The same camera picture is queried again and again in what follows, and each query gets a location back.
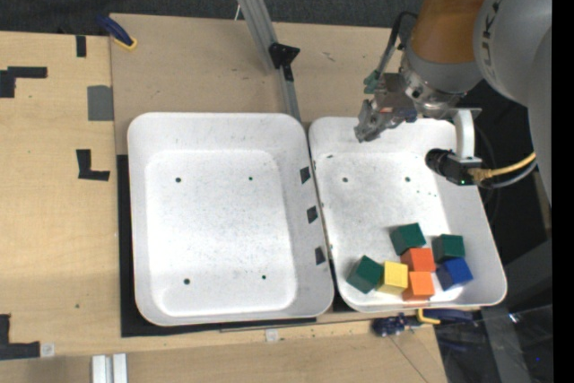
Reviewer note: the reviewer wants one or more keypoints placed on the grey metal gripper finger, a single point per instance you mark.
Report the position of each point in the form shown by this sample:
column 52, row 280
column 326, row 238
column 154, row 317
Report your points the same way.
column 380, row 124
column 362, row 123

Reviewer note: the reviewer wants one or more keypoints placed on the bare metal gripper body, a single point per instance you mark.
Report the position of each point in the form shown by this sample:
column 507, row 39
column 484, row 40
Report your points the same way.
column 397, row 96

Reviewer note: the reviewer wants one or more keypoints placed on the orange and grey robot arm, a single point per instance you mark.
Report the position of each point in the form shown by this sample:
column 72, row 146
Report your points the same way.
column 453, row 27

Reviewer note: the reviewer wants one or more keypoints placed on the white plastic tray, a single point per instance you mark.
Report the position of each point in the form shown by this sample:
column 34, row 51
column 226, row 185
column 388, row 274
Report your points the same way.
column 215, row 233
column 376, row 202

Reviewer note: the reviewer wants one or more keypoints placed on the green cube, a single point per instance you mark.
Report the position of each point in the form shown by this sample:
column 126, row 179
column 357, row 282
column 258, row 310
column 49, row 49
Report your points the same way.
column 408, row 237
column 365, row 274
column 448, row 247

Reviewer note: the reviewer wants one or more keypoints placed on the orange cube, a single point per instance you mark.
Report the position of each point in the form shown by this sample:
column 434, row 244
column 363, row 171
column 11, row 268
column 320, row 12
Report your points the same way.
column 420, row 284
column 419, row 260

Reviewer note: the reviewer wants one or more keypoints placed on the yellow cube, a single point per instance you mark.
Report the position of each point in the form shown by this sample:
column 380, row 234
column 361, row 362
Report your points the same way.
column 394, row 277

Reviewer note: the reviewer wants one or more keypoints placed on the blue cube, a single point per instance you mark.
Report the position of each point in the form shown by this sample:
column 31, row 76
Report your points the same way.
column 455, row 272

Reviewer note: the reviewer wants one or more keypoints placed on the pale wood board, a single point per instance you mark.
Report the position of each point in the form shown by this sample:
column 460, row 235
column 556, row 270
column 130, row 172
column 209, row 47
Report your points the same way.
column 202, row 67

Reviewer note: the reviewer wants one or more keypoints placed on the black cylinder on white bracket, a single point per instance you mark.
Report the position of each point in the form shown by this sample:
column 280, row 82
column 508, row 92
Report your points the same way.
column 453, row 166

